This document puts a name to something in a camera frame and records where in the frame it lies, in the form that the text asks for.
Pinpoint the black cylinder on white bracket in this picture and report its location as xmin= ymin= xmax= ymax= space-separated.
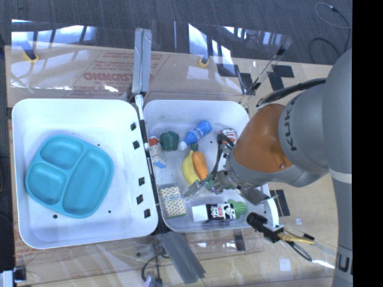
xmin=245 ymin=196 xmax=285 ymax=244

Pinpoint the yellow banana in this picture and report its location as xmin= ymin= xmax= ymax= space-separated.
xmin=182 ymin=149 xmax=202 ymax=186

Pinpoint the blue and white bottle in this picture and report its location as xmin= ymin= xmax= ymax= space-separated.
xmin=178 ymin=120 xmax=213 ymax=151

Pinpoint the green bell pepper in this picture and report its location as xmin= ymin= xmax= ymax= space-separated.
xmin=160 ymin=130 xmax=180 ymax=152

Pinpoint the orange carrot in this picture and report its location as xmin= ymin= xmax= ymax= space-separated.
xmin=190 ymin=143 xmax=209 ymax=181

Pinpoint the blue divided plate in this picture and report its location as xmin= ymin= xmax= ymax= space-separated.
xmin=25 ymin=135 xmax=115 ymax=219

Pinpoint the white and orange small carton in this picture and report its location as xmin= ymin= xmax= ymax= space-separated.
xmin=148 ymin=135 xmax=168 ymax=169

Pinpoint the yellow patterned packet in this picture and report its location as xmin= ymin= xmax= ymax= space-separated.
xmin=158 ymin=185 xmax=187 ymax=219

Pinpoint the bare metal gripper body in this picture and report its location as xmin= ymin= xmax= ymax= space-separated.
xmin=205 ymin=169 xmax=241 ymax=195

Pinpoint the green ribbed toy vegetable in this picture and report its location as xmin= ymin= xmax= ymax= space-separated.
xmin=227 ymin=199 xmax=248 ymax=216

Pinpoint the black and white cow carton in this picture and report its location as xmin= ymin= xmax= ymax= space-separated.
xmin=191 ymin=203 xmax=237 ymax=223

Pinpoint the brown cardboard board red print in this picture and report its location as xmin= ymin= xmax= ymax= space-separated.
xmin=4 ymin=45 xmax=339 ymax=287

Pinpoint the white plastic tray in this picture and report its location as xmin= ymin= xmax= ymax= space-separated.
xmin=11 ymin=97 xmax=159 ymax=250
xmin=142 ymin=99 xmax=281 ymax=233

